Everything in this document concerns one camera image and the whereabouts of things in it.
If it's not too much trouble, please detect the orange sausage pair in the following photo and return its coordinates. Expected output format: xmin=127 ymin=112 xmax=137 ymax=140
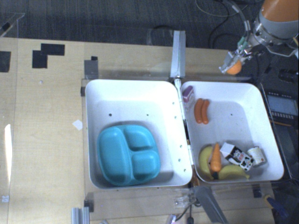
xmin=193 ymin=98 xmax=211 ymax=125

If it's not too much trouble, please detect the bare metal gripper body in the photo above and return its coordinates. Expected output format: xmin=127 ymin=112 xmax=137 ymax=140
xmin=234 ymin=22 xmax=278 ymax=57

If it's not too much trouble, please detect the orange carrot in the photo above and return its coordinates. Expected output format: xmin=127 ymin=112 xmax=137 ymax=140
xmin=208 ymin=142 xmax=223 ymax=180

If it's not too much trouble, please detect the blue divided plate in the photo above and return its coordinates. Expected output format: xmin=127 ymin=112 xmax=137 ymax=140
xmin=96 ymin=124 xmax=161 ymax=187

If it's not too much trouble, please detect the purple and white packet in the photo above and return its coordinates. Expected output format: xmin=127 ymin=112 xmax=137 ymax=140
xmin=182 ymin=85 xmax=196 ymax=113

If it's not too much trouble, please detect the cow print milk carton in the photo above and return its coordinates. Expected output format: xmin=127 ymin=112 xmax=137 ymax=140
xmin=220 ymin=142 xmax=256 ymax=172

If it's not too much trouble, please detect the orange toy fruit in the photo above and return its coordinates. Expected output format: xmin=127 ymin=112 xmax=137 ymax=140
xmin=226 ymin=61 xmax=243 ymax=76

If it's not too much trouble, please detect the white plastic tray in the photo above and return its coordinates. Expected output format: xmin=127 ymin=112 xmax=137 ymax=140
xmin=85 ymin=79 xmax=193 ymax=190
xmin=180 ymin=81 xmax=285 ymax=184

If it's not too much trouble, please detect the yellow banana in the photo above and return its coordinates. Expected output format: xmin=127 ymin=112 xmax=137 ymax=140
xmin=198 ymin=145 xmax=216 ymax=181
xmin=218 ymin=164 xmax=250 ymax=181

